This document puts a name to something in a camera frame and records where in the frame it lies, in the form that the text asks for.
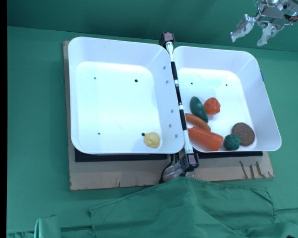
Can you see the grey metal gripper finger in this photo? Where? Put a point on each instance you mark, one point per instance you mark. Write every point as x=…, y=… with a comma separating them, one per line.
x=244, y=26
x=269, y=33

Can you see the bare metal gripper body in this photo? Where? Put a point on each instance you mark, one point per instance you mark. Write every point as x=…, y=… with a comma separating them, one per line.
x=273, y=7

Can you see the white plastic tray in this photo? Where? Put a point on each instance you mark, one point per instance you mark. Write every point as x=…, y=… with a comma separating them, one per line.
x=218, y=83
x=114, y=100

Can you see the orange toy pepper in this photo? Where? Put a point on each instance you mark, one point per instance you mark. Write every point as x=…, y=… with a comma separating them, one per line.
x=212, y=105

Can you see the black and white thin rod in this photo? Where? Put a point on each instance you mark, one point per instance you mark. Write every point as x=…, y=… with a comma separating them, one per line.
x=178, y=93

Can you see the green oval toy vegetable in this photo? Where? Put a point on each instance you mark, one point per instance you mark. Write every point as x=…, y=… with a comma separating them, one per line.
x=198, y=108

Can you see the brown round biscuit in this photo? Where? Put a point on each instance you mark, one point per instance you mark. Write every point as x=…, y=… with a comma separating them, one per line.
x=244, y=133

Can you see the orange toy sausage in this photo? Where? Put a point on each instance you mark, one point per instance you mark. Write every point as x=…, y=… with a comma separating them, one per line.
x=197, y=121

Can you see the green toy broccoli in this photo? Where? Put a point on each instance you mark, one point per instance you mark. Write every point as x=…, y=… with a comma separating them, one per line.
x=231, y=142

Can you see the orange toy carrot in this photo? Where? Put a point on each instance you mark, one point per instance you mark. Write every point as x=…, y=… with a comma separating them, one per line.
x=204, y=137

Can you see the yellow lumpy toy food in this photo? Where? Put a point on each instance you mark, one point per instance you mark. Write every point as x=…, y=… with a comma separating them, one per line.
x=152, y=140

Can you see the brown cardboard board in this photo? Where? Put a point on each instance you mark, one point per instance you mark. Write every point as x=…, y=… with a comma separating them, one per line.
x=129, y=172

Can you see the green cloth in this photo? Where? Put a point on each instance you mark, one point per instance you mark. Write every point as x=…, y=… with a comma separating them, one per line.
x=188, y=207

